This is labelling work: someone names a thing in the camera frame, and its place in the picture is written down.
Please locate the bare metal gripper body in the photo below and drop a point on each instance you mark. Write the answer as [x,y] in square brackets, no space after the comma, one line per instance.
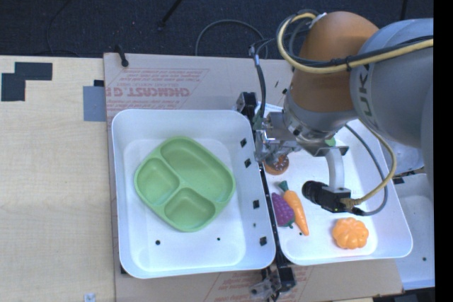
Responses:
[279,138]

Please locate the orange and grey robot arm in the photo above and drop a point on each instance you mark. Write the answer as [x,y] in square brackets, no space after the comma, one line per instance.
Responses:
[385,88]

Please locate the brown doughnut with sprinkles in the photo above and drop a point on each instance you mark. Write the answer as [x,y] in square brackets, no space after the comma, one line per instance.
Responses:
[276,168]

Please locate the thin black and white rod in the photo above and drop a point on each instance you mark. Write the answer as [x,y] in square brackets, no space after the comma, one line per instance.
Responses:
[269,198]

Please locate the purple grapes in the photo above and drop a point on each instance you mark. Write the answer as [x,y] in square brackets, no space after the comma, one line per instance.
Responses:
[281,210]

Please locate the orange carrot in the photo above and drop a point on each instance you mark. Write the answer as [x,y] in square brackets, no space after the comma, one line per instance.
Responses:
[297,208]

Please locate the green divided plate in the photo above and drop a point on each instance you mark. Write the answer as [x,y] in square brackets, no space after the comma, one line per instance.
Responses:
[191,166]

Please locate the brown cardboard board red print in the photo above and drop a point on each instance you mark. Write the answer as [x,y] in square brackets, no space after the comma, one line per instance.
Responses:
[198,85]

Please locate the orange pumpkin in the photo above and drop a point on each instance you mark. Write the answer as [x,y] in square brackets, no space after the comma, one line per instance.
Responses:
[350,233]

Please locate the white plastic tray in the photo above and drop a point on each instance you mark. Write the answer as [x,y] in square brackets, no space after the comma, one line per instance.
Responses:
[191,251]
[385,237]

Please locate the black cylinder on white bracket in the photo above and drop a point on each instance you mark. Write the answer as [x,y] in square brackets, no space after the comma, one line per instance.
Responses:
[325,195]

